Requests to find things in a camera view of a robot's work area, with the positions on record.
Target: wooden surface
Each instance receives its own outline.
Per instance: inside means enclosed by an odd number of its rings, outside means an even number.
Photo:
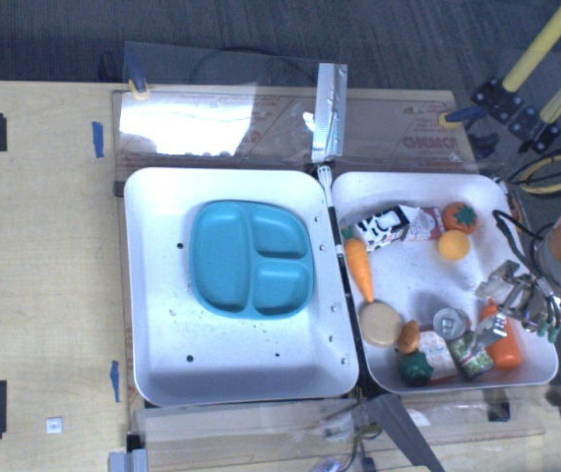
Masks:
[[[0,82],[0,112],[8,120],[8,151],[0,152],[0,380],[8,383],[0,471],[107,470],[108,453],[125,445],[115,89]],[[103,125],[104,158],[94,153],[93,121]],[[109,376],[113,360],[119,403]],[[537,414],[536,435],[445,443],[434,452],[448,471],[561,470],[558,411],[541,406]],[[50,417],[63,418],[61,434],[46,432]],[[396,449],[373,457],[379,470],[409,469]],[[221,470],[306,471],[313,464]]]

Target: blue plate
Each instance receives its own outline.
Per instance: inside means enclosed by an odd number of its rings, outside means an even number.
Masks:
[[[313,293],[313,255],[302,221],[278,206],[219,201],[193,222],[191,285],[209,311],[248,319],[287,318]]]

